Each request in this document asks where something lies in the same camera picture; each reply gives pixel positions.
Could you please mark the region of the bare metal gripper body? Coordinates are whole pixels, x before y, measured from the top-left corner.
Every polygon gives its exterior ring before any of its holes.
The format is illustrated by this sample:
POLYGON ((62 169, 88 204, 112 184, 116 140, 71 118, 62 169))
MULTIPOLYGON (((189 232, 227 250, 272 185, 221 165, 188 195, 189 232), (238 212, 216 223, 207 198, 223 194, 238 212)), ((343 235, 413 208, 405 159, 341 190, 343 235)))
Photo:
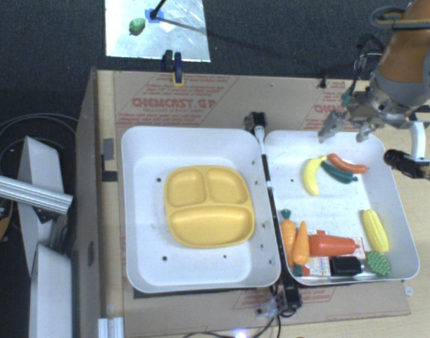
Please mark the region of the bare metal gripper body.
POLYGON ((353 125, 383 125, 386 123, 384 110, 389 97, 381 90, 368 89, 345 93, 345 119, 353 125))

